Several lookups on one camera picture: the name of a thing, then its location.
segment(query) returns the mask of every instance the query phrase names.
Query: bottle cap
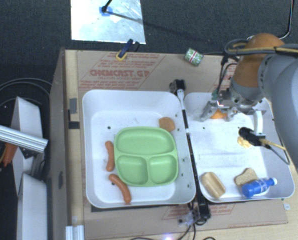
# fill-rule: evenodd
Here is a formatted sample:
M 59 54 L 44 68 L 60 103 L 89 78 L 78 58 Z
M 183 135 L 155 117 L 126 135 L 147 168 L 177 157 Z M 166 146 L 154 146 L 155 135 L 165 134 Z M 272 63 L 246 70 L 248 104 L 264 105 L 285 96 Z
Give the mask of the bottle cap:
M 274 183 L 273 185 L 277 185 L 278 181 L 277 181 L 277 179 L 276 179 L 276 178 L 273 178 L 273 177 L 272 177 L 272 178 L 270 178 L 270 179 L 272 179 L 272 180 L 273 180 L 273 183 Z

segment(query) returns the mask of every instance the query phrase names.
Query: orange toy food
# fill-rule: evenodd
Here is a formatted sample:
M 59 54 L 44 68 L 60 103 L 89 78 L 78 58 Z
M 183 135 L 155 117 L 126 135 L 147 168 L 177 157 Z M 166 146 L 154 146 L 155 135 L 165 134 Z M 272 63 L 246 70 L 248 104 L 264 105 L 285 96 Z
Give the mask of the orange toy food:
M 6 143 L 5 144 L 5 155 L 3 158 L 4 167 L 6 167 L 8 164 L 10 164 L 14 158 L 15 152 L 17 151 L 18 146 Z
M 174 122 L 169 117 L 163 117 L 159 119 L 159 126 L 162 129 L 165 129 L 168 132 L 171 132 L 175 129 Z
M 119 176 L 115 175 L 115 174 L 110 174 L 109 175 L 109 180 L 115 184 L 116 186 L 118 186 L 118 188 L 120 189 L 122 196 L 123 196 L 123 200 L 126 204 L 129 204 L 131 202 L 131 194 L 130 191 L 128 189 L 128 186 L 126 186 L 124 184 L 124 182 L 122 182 L 119 178 Z
M 222 113 L 219 109 L 211 116 L 211 119 L 220 119 L 225 118 L 227 116 L 227 113 Z
M 115 166 L 115 163 L 114 163 L 114 148 L 113 148 L 113 143 L 108 140 L 108 141 L 105 142 L 105 147 L 106 147 L 106 149 L 108 151 L 108 155 L 109 155 L 108 163 L 107 163 L 107 166 L 106 166 L 106 170 L 108 172 L 111 172 L 111 171 L 113 171 L 114 166 Z

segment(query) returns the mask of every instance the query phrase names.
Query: bottle label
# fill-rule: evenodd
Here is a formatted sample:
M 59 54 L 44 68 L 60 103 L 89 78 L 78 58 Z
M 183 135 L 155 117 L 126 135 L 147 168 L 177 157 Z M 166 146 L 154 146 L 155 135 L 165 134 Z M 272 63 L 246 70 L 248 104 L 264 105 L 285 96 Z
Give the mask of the bottle label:
M 261 187 L 261 192 L 260 193 L 265 192 L 268 189 L 267 183 L 262 179 L 259 179 L 258 182 L 259 182 L 260 187 Z

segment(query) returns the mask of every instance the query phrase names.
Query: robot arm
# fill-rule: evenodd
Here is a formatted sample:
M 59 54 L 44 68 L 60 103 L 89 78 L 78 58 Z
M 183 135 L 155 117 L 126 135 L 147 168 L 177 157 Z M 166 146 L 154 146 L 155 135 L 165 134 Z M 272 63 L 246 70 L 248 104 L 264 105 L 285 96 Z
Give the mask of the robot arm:
M 268 47 L 298 50 L 298 45 L 284 45 L 277 37 L 266 33 L 255 35 L 243 50 Z M 251 114 L 253 106 L 263 98 L 271 103 L 276 131 L 298 172 L 298 54 L 275 52 L 242 56 L 229 90 L 217 93 L 217 101 L 206 106 L 201 120 L 209 118 L 219 108 L 226 108 L 228 121 L 237 112 Z

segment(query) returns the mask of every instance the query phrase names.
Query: can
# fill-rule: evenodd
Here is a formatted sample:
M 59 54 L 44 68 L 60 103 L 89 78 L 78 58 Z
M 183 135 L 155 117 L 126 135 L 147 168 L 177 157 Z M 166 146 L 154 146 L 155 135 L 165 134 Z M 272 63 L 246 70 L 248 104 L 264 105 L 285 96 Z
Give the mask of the can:
M 203 58 L 203 55 L 198 53 L 196 50 L 189 48 L 186 52 L 184 59 L 191 64 L 198 66 Z

